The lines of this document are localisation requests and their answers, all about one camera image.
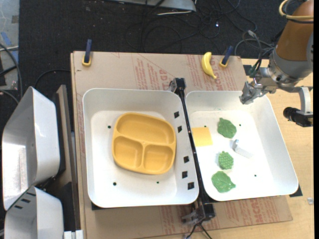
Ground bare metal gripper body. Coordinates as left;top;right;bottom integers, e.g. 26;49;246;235
253;67;300;94

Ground green lettuce leaf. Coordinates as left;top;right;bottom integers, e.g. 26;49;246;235
216;117;238;139
211;170;237;194

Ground yellow banana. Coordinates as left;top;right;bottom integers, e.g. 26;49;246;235
201;51;218;80

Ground small white grey block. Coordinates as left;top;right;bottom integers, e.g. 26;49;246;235
231;139;253;159

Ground yellow cheese slice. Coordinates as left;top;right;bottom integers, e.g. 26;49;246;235
191;126;214;148

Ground green grapes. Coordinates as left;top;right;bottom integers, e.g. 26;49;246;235
218;150;235;170

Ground white plastic tray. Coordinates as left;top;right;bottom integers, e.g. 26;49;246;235
184;90;300;202
82;88;200;209

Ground thin black rod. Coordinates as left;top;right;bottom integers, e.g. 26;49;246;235
178;88;211;208

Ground brown cardboard board red print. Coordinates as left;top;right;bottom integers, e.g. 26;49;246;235
70;50;294;239

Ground yellow divided plate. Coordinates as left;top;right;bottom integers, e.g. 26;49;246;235
111;112;177;176

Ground black cylinder on white bracket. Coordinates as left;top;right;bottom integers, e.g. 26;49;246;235
283;86;314;127

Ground black block with thin wires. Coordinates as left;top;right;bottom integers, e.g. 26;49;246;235
169;77;187;93
181;203;216;225

